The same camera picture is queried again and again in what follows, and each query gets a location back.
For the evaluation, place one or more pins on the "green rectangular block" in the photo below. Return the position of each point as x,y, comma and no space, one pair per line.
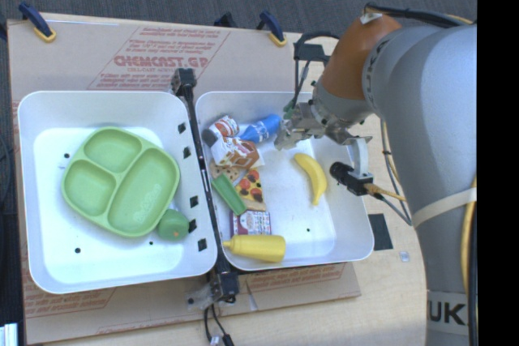
229,194

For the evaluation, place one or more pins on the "green divided plate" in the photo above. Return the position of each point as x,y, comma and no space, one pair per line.
121,182

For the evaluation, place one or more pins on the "brown biscuit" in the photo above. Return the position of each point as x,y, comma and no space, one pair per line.
228,173

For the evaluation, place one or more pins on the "green round toy fruit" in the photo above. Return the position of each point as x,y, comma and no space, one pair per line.
172,226

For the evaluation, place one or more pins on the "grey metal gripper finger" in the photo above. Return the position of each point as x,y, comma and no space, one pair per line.
301,136
282,141

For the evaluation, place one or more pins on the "white and brown carton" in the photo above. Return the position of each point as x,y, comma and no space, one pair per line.
237,153

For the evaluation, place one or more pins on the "blue bottle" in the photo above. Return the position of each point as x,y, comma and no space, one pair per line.
259,129

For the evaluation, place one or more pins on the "black cylinder on white bracket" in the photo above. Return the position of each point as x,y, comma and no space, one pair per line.
349,176

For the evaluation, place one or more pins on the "pizza slice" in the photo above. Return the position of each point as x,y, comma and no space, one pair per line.
252,190

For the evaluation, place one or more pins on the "yellow squeeze bottle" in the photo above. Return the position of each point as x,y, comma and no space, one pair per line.
257,248

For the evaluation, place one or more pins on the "white plastic tray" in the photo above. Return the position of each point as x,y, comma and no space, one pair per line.
292,223
121,263

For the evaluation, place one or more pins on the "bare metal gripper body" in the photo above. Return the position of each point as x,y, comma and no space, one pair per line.
314,122

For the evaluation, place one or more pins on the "thin black rod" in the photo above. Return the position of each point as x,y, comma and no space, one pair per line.
202,174

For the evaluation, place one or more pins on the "yellow banana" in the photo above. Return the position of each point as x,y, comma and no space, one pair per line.
314,174

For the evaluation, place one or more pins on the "red and white packet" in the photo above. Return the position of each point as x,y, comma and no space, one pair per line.
251,223

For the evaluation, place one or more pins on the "red and white can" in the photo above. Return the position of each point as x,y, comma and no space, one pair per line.
225,126

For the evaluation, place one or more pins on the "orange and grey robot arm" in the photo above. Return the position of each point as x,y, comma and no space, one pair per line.
425,101

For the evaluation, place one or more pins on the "brown cardboard board red print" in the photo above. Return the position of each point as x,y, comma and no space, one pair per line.
81,52

